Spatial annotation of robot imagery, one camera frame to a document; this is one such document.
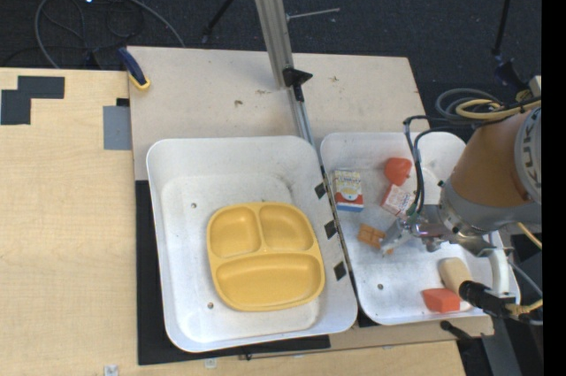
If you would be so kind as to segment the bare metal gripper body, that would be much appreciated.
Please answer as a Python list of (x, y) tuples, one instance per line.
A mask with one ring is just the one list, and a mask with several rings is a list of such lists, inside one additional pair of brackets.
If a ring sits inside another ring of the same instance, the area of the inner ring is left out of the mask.
[(402, 230), (420, 239), (429, 252), (436, 251), (443, 242), (459, 245), (475, 257), (488, 257), (496, 249), (451, 210), (439, 205), (425, 205), (420, 212), (412, 211), (402, 221)]

